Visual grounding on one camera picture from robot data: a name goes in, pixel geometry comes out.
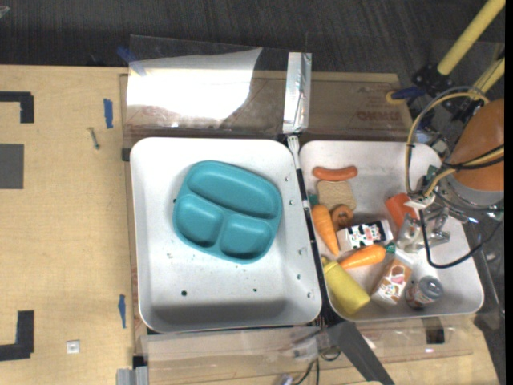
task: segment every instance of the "yellow tube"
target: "yellow tube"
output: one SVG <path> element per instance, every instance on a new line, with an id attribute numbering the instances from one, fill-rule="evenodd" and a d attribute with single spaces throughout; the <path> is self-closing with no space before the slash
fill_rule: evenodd
<path id="1" fill-rule="evenodd" d="M 481 89 L 483 93 L 486 93 L 504 75 L 505 68 L 506 57 L 502 57 L 501 59 L 493 62 L 486 71 L 481 74 L 481 77 L 479 77 L 474 83 L 474 87 L 477 87 Z"/>
<path id="2" fill-rule="evenodd" d="M 449 75 L 463 56 L 470 50 L 479 36 L 486 30 L 495 16 L 506 5 L 506 0 L 488 0 L 477 13 L 468 27 L 463 31 L 456 43 L 438 64 L 441 75 Z"/>

